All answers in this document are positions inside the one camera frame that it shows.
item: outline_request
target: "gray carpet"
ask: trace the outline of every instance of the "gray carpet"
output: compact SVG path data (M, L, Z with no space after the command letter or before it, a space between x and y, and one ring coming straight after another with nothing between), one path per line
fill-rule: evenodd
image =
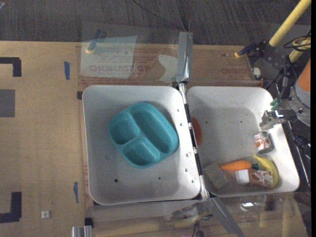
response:
M83 25L103 23L176 27L194 32L198 44L247 45L271 37L271 24L281 24L299 0L135 0L175 27L130 0L0 1L5 2L0 10L0 40L82 41ZM311 24L311 8L297 24Z

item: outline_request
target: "gray square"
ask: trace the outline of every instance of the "gray square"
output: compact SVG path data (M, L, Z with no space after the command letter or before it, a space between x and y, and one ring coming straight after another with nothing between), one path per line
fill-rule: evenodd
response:
M15 117L15 90L0 89L0 118Z

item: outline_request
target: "blue plate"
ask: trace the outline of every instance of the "blue plate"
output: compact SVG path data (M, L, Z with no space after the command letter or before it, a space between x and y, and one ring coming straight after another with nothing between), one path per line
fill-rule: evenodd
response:
M146 102L131 105L113 117L108 132L118 151L137 168L162 161L179 144L178 134L170 122Z

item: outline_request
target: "yellow banana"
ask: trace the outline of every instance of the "yellow banana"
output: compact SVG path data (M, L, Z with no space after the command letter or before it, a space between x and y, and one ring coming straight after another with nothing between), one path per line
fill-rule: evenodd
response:
M259 169L261 169L260 167L263 167L265 168L266 171L271 171L273 183L270 188L273 189L277 185L277 182L278 182L277 167L275 166L273 161L271 161L270 159L266 157L260 157L256 154L253 157L257 159L259 163Z

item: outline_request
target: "red and white can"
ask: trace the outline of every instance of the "red and white can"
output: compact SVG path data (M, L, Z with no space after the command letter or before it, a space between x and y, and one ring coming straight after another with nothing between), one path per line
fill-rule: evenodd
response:
M258 132L253 136L259 154L271 152L275 147L268 132Z

